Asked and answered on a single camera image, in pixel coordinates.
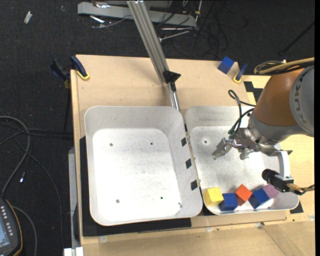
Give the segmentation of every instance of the wooden table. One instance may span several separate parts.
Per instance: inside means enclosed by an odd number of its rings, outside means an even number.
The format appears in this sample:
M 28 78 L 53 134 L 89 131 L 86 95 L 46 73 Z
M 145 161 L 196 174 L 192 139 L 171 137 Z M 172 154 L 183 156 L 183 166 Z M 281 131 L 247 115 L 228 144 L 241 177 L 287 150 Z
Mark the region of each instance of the wooden table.
M 80 143 L 85 135 L 84 114 L 92 106 L 169 106 L 167 88 L 162 86 L 149 58 L 77 55 L 89 80 L 71 71 L 71 95 L 80 245 L 85 256 L 211 256 L 211 255 L 314 255 L 315 194 L 301 196 L 303 212 L 289 210 L 231 215 L 198 215 L 192 227 L 106 236 L 82 235 Z M 254 102 L 243 81 L 232 82 L 239 71 L 234 64 L 226 75 L 217 69 L 219 61 L 167 59 L 176 81 L 181 113 L 192 106 L 235 106 L 228 96 L 234 90 L 242 101 Z M 256 88 L 263 88 L 267 76 L 243 76 Z M 314 139 L 295 135 L 284 141 L 290 154 L 295 183 L 314 184 Z

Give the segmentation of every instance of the yellow block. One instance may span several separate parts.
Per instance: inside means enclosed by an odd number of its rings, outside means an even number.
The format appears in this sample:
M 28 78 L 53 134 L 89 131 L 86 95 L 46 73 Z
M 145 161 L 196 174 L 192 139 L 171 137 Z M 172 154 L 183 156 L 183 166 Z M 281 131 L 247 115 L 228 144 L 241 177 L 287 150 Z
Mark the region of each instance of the yellow block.
M 208 188 L 203 193 L 203 199 L 205 205 L 211 207 L 219 205 L 224 200 L 224 197 L 221 193 L 220 187 L 212 187 Z

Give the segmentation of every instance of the red block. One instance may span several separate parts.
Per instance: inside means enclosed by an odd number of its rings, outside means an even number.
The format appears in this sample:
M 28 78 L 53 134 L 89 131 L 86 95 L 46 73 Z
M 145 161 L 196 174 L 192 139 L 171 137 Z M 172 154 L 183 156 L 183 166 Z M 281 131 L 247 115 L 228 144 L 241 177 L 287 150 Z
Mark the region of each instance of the red block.
M 236 200 L 242 206 L 251 197 L 252 192 L 245 185 L 241 184 L 235 191 Z

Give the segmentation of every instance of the blue block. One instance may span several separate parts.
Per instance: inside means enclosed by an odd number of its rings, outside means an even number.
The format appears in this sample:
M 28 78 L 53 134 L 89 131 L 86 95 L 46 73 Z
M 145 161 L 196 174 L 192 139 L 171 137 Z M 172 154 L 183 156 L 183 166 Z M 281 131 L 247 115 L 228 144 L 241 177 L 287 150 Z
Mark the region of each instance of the blue block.
M 223 201 L 219 204 L 221 211 L 233 211 L 238 207 L 236 193 L 223 193 Z
M 225 56 L 221 61 L 220 65 L 218 66 L 218 70 L 227 74 L 234 63 L 235 62 L 232 59 Z
M 268 201 L 270 197 L 267 195 L 267 193 L 264 191 L 263 188 L 260 188 L 252 193 L 252 195 L 249 198 L 249 202 L 252 205 L 254 209 Z

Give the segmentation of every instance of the black floor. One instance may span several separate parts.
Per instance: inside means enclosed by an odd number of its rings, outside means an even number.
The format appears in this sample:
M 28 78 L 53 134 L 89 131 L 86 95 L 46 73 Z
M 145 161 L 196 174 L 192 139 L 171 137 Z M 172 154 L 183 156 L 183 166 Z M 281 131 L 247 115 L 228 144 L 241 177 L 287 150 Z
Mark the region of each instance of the black floor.
M 9 202 L 33 220 L 39 256 L 62 255 L 71 247 L 68 151 L 73 146 L 72 119 L 65 114 L 68 89 L 51 72 L 55 58 L 68 65 L 75 54 L 147 57 L 136 25 L 124 20 L 106 28 L 77 13 L 78 0 L 0 1 L 0 116 L 22 121 L 31 134 L 31 155 L 25 158 L 5 192 Z M 189 13 L 199 1 L 173 1 L 170 12 Z M 28 24 L 28 11 L 33 16 Z M 118 19 L 107 18 L 115 23 Z M 281 61 L 285 49 L 315 20 L 315 0 L 203 1 L 198 30 L 166 40 L 166 58 L 221 60 L 248 64 L 246 74 L 270 60 Z M 171 35 L 155 24 L 158 34 Z M 314 57 L 312 26 L 286 53 L 288 61 Z M 15 121 L 0 119 L 0 189 L 27 147 L 27 136 Z M 24 182 L 20 178 L 26 170 Z M 31 224 L 17 212 L 23 234 L 22 256 L 35 248 Z

